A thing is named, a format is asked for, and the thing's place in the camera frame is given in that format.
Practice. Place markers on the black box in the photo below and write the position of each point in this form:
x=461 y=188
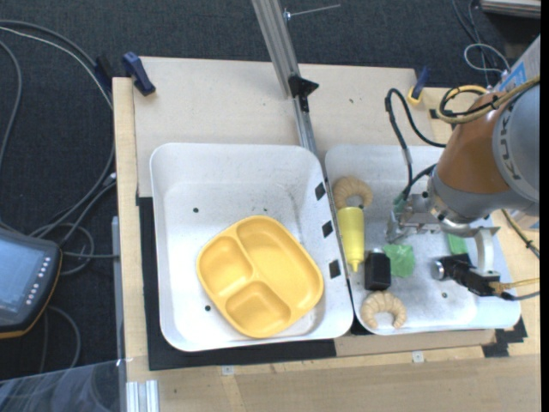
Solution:
x=377 y=270

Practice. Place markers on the yellow divided plate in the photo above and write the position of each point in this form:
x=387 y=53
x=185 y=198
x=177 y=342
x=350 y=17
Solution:
x=261 y=273

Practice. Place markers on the white plastic tray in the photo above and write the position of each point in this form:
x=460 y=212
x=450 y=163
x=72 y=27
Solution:
x=424 y=303
x=223 y=178

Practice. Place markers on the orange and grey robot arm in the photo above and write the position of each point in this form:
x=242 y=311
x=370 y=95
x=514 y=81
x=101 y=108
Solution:
x=480 y=153

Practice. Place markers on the green flat packet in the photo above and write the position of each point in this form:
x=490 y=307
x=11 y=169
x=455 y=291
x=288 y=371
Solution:
x=455 y=244

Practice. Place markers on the green crumpled lettuce leaf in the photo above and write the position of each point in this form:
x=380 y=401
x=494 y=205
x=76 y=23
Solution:
x=401 y=260

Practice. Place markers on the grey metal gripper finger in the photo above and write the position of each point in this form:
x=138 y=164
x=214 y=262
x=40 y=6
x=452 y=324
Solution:
x=394 y=229

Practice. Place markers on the yellow squeeze bottle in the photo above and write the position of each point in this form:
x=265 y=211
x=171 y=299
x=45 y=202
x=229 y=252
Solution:
x=351 y=234

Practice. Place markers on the beige croissant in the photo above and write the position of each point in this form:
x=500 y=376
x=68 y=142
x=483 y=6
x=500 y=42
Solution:
x=379 y=303
x=362 y=187

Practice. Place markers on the pale wood board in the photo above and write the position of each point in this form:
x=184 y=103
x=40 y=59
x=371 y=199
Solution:
x=223 y=105

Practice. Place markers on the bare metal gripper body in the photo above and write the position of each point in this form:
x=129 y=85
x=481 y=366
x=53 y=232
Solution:
x=422 y=213

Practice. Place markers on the black cylinder on white bracket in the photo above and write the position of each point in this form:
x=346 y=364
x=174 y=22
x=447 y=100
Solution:
x=465 y=275

